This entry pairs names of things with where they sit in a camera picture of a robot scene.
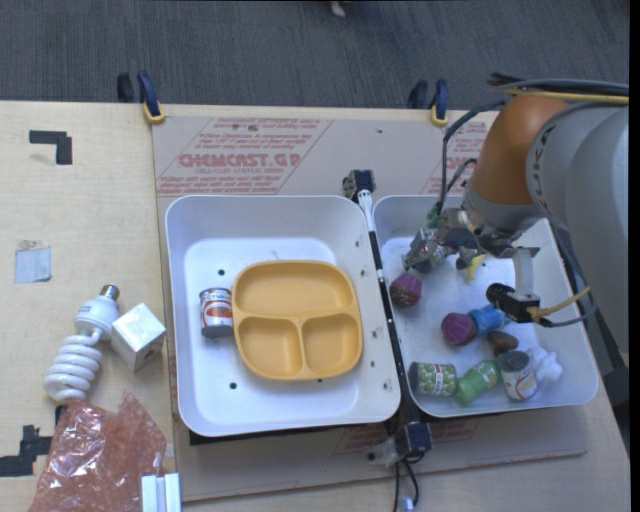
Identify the thin black and white rod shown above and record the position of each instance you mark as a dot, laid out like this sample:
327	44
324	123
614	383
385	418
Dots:
387	305

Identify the green peas can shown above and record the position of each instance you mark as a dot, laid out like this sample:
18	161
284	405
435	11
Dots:
432	379

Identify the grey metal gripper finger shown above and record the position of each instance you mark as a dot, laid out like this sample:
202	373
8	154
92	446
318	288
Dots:
421	247
467	257

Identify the white and orange can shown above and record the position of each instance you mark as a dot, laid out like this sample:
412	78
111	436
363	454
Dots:
519	377

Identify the white cube box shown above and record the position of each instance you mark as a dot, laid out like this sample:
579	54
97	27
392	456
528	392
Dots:
137	336

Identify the white ridged toy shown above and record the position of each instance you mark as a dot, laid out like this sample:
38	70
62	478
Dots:
547	365

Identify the pink bubble wrap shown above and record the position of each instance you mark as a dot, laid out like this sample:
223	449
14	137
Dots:
95	450

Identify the brown cardboard board red print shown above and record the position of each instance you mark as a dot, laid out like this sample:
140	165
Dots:
240	160

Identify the orange divided plate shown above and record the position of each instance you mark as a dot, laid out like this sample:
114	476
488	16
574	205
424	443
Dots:
295	290

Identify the white plastic tray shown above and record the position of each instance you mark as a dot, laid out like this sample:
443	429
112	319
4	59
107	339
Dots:
210	390
560	395

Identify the black cylinder on white bracket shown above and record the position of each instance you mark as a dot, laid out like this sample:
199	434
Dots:
515	302

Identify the red and white can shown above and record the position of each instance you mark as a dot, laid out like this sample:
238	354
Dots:
216	312

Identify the green bottle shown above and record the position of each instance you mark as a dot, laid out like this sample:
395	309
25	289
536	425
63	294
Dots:
475	382

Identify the dark green can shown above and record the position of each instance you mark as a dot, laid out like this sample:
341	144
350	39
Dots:
436	259

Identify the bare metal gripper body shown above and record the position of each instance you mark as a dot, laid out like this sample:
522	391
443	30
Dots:
480	235

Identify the brown oval toy food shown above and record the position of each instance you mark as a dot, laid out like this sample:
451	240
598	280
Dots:
502	342

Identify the yellow banana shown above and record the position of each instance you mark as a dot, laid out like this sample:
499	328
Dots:
474	270

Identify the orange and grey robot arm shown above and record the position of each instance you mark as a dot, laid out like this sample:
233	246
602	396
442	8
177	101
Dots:
575	165

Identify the white spiral light bulb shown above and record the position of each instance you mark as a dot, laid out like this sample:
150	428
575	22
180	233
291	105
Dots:
75	360

